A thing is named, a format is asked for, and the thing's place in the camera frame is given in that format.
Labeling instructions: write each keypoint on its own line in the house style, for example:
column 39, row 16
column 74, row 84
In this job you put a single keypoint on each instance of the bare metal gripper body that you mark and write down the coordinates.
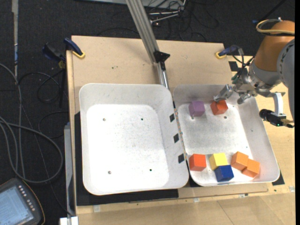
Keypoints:
column 245, row 86

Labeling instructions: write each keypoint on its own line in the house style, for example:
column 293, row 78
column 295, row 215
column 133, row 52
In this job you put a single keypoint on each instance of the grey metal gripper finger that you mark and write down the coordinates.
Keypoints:
column 224, row 92
column 244, row 98

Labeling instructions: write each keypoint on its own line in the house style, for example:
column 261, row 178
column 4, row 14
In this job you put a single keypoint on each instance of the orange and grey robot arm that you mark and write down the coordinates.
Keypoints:
column 272, row 50

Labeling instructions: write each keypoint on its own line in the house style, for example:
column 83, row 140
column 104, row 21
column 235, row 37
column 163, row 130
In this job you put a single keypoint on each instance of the red cube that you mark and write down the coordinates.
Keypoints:
column 197, row 162
column 219, row 107

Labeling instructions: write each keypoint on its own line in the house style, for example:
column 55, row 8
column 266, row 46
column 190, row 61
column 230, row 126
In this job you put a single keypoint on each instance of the purple cube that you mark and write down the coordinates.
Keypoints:
column 197, row 108

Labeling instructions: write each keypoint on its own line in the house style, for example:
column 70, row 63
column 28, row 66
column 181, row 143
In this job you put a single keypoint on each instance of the white plastic tray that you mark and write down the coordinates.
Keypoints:
column 129, row 144
column 215, row 137

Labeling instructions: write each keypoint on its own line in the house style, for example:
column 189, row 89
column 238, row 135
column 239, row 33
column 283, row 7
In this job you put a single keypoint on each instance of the orange cube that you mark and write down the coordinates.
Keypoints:
column 252, row 169
column 239, row 160

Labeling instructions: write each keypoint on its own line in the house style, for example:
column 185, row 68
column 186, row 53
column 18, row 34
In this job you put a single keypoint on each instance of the yellow cube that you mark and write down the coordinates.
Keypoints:
column 218, row 159

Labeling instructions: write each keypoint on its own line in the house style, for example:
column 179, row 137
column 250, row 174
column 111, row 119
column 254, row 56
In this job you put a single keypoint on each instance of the blue cube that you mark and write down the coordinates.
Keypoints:
column 224, row 173

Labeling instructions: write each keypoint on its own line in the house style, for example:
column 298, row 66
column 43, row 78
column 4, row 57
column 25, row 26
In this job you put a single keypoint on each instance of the pale wood board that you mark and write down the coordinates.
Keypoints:
column 122, row 64

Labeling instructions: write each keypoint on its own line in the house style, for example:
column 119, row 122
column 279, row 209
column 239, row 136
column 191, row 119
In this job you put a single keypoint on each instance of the black cylinder on white bracket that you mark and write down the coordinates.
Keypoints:
column 269, row 115

